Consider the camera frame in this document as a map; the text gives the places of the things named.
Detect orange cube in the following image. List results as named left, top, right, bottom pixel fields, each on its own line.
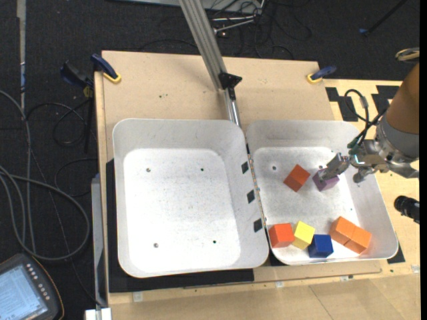
left=344, top=227, right=373, bottom=255
left=283, top=164, right=312, bottom=193
left=329, top=216, right=358, bottom=246

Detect yellow cube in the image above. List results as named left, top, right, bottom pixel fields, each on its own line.
left=292, top=220, right=316, bottom=250

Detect white plastic tray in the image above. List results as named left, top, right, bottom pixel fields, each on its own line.
left=246, top=119, right=400, bottom=267
left=112, top=117, right=270, bottom=279

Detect red cube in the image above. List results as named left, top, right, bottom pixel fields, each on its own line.
left=268, top=223, right=296, bottom=249

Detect pale wood board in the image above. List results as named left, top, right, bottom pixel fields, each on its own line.
left=101, top=50, right=383, bottom=305

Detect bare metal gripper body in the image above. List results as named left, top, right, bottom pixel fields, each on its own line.
left=348, top=139, right=420, bottom=179

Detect blue cube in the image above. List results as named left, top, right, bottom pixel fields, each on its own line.
left=307, top=234, right=334, bottom=259

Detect purple cube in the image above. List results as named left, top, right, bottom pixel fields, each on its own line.
left=312, top=167, right=341, bottom=193

